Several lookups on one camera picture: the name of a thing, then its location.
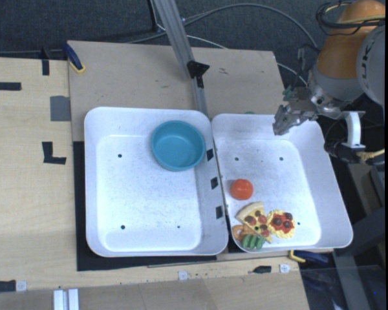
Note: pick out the green pea pods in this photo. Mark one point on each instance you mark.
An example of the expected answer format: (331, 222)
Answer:
(253, 242)

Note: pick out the orange pretzel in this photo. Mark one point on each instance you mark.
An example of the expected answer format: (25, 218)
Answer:
(236, 232)

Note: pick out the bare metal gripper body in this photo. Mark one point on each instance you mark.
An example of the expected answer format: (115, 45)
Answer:
(305, 105)

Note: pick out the pale wood board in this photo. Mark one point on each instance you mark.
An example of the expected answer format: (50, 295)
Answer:
(132, 76)

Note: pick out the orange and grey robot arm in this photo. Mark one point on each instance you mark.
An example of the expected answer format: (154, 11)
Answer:
(341, 57)

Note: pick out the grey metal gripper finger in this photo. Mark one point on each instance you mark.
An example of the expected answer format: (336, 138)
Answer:
(280, 119)
(291, 124)

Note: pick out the small round pizza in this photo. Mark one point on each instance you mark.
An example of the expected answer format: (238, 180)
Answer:
(280, 224)

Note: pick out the pizza slice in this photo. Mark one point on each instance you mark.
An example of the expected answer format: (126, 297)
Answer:
(253, 216)

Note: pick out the red tomato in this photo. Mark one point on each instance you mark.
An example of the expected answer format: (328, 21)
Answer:
(242, 189)

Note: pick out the white plastic tray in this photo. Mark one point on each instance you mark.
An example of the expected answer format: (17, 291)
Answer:
(275, 179)
(148, 199)

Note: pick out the blue bowl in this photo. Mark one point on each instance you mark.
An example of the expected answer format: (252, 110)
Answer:
(178, 145)

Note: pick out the black cylinder on white bracket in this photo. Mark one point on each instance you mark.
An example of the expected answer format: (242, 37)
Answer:
(354, 128)

